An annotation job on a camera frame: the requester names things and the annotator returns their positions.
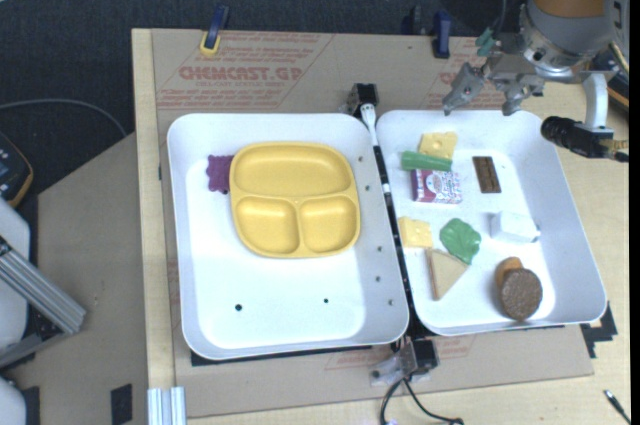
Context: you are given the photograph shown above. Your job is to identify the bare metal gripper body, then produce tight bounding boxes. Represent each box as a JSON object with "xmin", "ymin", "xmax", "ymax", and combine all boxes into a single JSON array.
[{"xmin": 482, "ymin": 31, "xmax": 584, "ymax": 96}]

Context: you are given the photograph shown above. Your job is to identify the yellow cheese slice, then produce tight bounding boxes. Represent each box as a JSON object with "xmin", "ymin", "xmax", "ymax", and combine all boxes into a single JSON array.
[
  {"xmin": 417, "ymin": 130, "xmax": 459, "ymax": 161},
  {"xmin": 397, "ymin": 215, "xmax": 433, "ymax": 249}
]

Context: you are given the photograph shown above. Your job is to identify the green bean pod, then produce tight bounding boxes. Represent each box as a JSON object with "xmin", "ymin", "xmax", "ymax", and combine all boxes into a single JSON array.
[{"xmin": 400, "ymin": 150, "xmax": 454, "ymax": 173}]

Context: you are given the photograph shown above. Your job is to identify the brown chocolate bar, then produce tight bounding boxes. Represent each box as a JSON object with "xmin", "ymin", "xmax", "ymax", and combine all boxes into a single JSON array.
[{"xmin": 471, "ymin": 155, "xmax": 503, "ymax": 194}]

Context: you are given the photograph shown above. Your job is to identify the red and white carton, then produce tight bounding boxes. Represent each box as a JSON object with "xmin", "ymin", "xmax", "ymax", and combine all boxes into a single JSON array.
[{"xmin": 410, "ymin": 167, "xmax": 464, "ymax": 204}]

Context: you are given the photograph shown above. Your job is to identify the white plastic tray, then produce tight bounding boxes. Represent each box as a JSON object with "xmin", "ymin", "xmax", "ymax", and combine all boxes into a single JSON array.
[
  {"xmin": 374, "ymin": 108, "xmax": 609, "ymax": 337},
  {"xmin": 166, "ymin": 112, "xmax": 411, "ymax": 361}
]

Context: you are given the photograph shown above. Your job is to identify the thin black and white rod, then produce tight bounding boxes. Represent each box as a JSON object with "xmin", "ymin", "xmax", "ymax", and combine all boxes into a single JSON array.
[{"xmin": 360, "ymin": 104, "xmax": 414, "ymax": 344}]

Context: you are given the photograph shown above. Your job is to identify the white milk carton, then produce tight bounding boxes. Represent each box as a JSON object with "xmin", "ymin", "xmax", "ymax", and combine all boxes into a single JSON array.
[{"xmin": 488, "ymin": 210, "xmax": 542, "ymax": 244}]

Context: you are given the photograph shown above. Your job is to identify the green lettuce leaf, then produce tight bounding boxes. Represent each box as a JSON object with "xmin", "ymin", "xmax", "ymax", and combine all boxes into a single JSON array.
[{"xmin": 438, "ymin": 217, "xmax": 483, "ymax": 266}]

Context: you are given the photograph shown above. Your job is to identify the brown cardboard board red print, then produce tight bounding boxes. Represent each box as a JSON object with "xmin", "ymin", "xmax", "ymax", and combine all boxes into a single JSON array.
[{"xmin": 150, "ymin": 28, "xmax": 596, "ymax": 419}]

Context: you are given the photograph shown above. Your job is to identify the orange round biscuit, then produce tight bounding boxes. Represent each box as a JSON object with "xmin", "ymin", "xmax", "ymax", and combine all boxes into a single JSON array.
[{"xmin": 494, "ymin": 256, "xmax": 524, "ymax": 294}]

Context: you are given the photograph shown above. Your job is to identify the beige triangular sandwich slice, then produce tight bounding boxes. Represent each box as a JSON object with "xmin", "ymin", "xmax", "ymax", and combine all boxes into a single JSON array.
[{"xmin": 424, "ymin": 247, "xmax": 470, "ymax": 302}]

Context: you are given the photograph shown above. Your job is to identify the brown round burger patty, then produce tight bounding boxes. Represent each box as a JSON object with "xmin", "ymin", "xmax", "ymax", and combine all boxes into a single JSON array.
[{"xmin": 500, "ymin": 268, "xmax": 544, "ymax": 321}]

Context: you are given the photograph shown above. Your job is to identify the yellow divided plate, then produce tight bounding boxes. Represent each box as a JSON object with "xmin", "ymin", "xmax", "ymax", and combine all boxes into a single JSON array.
[{"xmin": 228, "ymin": 141, "xmax": 362, "ymax": 259}]

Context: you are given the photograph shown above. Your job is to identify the purple grapes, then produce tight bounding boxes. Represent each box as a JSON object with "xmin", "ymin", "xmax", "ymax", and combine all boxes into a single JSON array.
[{"xmin": 206, "ymin": 154, "xmax": 236, "ymax": 194}]

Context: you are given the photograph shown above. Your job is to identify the black cylinder on white bracket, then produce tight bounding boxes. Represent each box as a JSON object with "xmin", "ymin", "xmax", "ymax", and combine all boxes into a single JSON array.
[{"xmin": 540, "ymin": 70, "xmax": 615, "ymax": 159}]

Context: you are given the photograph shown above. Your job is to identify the black block with thin wires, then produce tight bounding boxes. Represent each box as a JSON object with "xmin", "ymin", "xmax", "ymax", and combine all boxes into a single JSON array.
[
  {"xmin": 344, "ymin": 82, "xmax": 379, "ymax": 116},
  {"xmin": 368, "ymin": 337, "xmax": 440, "ymax": 386}
]

